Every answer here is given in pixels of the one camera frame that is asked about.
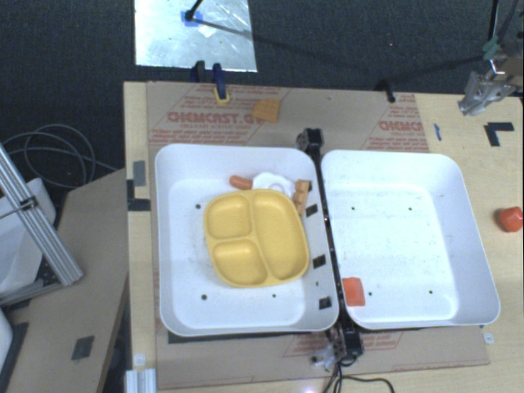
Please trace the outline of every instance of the yellow plate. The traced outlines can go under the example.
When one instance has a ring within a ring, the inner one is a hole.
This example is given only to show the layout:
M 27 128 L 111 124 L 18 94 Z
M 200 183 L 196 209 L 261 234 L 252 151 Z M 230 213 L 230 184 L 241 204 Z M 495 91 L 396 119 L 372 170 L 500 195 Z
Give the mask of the yellow plate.
M 304 227 L 293 202 L 271 189 L 217 196 L 204 213 L 216 273 L 235 287 L 266 287 L 300 277 L 309 265 Z

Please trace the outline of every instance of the wooden table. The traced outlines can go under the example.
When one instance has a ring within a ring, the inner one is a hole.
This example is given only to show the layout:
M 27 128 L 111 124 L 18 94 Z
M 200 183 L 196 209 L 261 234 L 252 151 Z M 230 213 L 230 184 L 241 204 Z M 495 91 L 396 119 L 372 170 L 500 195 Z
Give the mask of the wooden table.
M 369 93 L 370 99 L 376 93 Z M 520 391 L 524 386 L 524 314 L 522 309 L 522 230 L 504 232 L 495 220 L 495 211 L 510 206 L 522 207 L 522 104 L 506 98 L 491 104 L 486 113 L 464 117 L 457 95 L 416 94 L 418 111 L 431 152 L 455 160 L 463 171 L 474 215 L 498 289 L 501 313 L 487 327 L 494 343 L 488 345 L 491 364 L 480 367 L 433 369 L 427 371 L 381 374 L 402 392 L 492 392 Z M 147 86 L 130 83 L 124 87 L 127 179 L 133 179 L 137 160 L 148 159 Z M 486 137 L 488 122 L 510 122 L 513 132 L 498 132 L 499 147 Z M 438 124 L 437 138 L 434 124 Z M 134 198 L 150 199 L 149 165 L 145 180 L 134 188 Z M 137 370 L 156 366 L 153 268 L 151 253 L 151 214 L 135 210 L 129 214 L 129 282 L 131 299 L 133 367 Z M 240 384 L 234 386 L 181 389 L 187 392 L 262 392 L 321 391 L 324 379 Z M 343 391 L 386 391 L 381 385 L 344 382 Z

